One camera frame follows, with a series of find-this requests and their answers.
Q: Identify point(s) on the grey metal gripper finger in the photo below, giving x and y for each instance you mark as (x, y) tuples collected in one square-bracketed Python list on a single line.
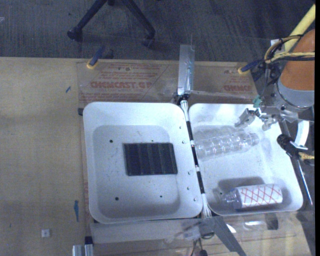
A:
[(245, 118), (268, 124)]

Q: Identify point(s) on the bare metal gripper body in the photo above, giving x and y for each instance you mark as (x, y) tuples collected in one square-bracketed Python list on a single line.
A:
[(272, 110)]

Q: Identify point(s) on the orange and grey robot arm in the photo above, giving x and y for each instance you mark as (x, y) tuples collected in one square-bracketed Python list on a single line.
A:
[(298, 70)]

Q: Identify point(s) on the clear plastic bottle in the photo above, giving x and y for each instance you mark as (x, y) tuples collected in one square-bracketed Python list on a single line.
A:
[(225, 146)]

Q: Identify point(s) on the white plastic tray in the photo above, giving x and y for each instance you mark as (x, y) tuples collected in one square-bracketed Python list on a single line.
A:
[(140, 200), (262, 165)]

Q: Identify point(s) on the thin black and white rod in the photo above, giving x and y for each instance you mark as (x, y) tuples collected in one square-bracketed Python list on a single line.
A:
[(192, 142)]

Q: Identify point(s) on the clear bottle red lattice label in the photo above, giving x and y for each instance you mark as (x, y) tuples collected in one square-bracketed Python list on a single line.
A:
[(257, 196)]

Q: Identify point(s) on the black ribbed rectangular pad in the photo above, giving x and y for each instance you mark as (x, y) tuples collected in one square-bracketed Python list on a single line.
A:
[(150, 159)]

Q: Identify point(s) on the brown cardboard board red print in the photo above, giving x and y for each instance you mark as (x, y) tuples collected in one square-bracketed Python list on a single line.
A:
[(125, 80)]

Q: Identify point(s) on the black chair base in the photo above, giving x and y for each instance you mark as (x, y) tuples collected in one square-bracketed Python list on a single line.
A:
[(140, 17)]

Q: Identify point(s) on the black cylinder on white bracket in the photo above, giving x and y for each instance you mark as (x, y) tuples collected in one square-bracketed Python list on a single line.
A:
[(287, 143)]

